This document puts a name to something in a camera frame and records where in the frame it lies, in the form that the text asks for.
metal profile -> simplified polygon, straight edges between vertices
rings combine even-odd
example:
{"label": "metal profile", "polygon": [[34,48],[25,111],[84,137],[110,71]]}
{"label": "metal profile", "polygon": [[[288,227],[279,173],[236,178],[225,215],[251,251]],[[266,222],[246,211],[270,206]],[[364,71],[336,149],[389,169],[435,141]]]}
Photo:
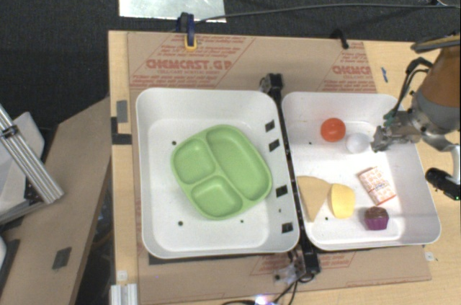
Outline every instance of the metal profile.
{"label": "metal profile", "polygon": [[63,190],[48,174],[43,163],[27,145],[18,127],[0,105],[0,141],[18,164],[37,194],[46,204],[64,195]]}

wooden table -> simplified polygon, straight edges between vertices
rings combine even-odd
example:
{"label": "wooden table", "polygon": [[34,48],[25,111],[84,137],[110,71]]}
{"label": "wooden table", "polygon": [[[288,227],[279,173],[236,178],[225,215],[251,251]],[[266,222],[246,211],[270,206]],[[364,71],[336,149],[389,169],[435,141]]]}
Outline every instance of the wooden table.
{"label": "wooden table", "polygon": [[[111,72],[111,115],[117,116],[117,99],[129,99],[128,89],[129,69],[126,61],[118,60],[127,54],[125,40],[109,39],[109,56]],[[409,43],[394,42],[364,42],[368,61],[372,69],[376,88],[379,93],[398,97],[402,86],[405,69],[409,61],[416,57]],[[434,60],[437,52],[424,55]],[[382,75],[385,69],[387,81]],[[416,89],[422,78],[416,77],[412,88]],[[403,101],[403,106],[409,106],[409,97]],[[130,115],[124,122],[118,123],[118,133],[130,133]],[[448,137],[452,142],[459,143],[458,132]],[[424,170],[437,167],[452,171],[451,157],[442,154],[425,143],[417,146]],[[134,190],[128,181],[133,179],[132,151],[128,145],[118,144],[112,147],[112,165],[114,179],[114,214],[115,214],[115,267],[117,283],[136,283],[138,281],[138,264],[135,234]],[[426,246],[426,251],[434,256],[430,269],[432,280],[416,283],[400,283],[385,286],[370,286],[342,288],[328,291],[299,292],[294,304],[455,304],[459,297],[459,282],[461,280],[461,235],[460,235],[460,203],[450,200],[443,193],[431,189],[442,225],[442,235],[439,240]],[[201,301],[197,304],[218,305],[224,300]]]}

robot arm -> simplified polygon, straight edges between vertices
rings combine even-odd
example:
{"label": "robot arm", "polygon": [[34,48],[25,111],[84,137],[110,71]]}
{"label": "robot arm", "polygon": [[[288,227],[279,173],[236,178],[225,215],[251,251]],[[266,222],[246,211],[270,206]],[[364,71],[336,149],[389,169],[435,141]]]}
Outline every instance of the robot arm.
{"label": "robot arm", "polygon": [[[427,180],[454,200],[460,199],[460,146],[449,142],[445,135],[460,129],[460,35],[416,43],[417,53],[441,48],[434,65],[423,58],[415,59],[406,71],[397,105],[385,115],[385,123],[378,126],[373,151],[384,151],[393,143],[419,142],[423,139],[438,151],[450,152],[453,175],[432,168]],[[424,65],[429,69],[417,69]],[[422,85],[414,93],[411,107],[399,110],[400,102],[409,90],[413,76],[427,73]]]}

red and white package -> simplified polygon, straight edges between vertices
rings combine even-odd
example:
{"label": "red and white package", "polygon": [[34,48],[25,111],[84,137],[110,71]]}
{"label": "red and white package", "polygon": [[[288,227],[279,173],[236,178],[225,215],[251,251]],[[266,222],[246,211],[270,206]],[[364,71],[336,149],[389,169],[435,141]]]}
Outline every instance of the red and white package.
{"label": "red and white package", "polygon": [[375,205],[395,197],[395,192],[389,182],[383,177],[378,167],[371,168],[359,175],[360,182],[367,190]]}

black connector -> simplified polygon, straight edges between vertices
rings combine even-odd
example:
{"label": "black connector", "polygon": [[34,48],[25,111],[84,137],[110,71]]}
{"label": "black connector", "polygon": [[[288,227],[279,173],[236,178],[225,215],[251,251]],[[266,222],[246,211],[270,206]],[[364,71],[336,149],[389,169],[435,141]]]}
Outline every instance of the black connector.
{"label": "black connector", "polygon": [[449,198],[460,201],[460,185],[448,180],[450,175],[443,170],[431,168],[426,172],[426,180]]}

